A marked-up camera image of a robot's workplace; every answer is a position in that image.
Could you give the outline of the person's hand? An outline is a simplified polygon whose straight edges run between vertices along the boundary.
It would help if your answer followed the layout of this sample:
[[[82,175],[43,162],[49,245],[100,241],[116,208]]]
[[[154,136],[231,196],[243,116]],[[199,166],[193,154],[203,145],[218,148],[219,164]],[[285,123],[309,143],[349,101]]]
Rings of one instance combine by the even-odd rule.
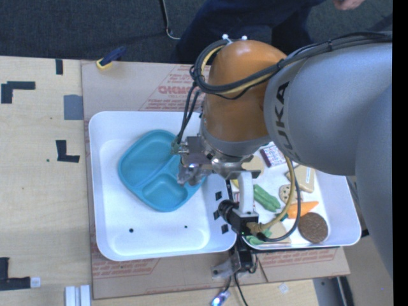
[[[354,10],[365,0],[333,0],[333,5],[340,11]]]

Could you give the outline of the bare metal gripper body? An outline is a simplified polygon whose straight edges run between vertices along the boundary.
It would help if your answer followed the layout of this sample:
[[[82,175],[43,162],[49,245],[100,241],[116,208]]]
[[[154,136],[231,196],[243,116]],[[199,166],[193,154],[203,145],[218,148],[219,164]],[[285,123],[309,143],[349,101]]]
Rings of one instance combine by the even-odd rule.
[[[245,171],[242,164],[250,161],[255,151],[255,140],[227,142],[204,135],[188,136],[178,148],[180,164],[205,166],[208,175],[216,173],[224,179],[237,179]]]

